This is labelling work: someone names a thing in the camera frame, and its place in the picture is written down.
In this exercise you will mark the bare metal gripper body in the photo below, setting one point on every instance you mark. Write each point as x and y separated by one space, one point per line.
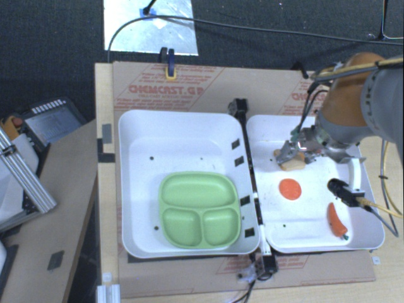
312 140

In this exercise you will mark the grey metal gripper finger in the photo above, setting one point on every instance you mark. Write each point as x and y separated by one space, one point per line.
310 158
286 151

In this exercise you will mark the tan bread slice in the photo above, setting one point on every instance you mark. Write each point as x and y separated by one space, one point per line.
293 166

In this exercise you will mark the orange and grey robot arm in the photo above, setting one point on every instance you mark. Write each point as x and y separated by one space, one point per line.
347 106

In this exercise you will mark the orange round disc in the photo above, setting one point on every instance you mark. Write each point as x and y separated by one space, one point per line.
289 189

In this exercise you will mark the thin black and white rod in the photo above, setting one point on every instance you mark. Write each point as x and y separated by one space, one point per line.
252 175

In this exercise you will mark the white plastic tray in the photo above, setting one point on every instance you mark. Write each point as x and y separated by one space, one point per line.
315 219
176 137

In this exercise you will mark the orange carrot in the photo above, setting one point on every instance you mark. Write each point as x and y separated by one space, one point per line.
335 221

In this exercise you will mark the green divided plate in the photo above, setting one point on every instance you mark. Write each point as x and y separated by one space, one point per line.
197 207

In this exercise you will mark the brown cardboard board red print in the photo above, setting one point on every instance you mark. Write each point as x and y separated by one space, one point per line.
195 84

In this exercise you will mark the black cylinder on white bracket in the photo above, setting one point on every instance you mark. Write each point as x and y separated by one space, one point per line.
345 192

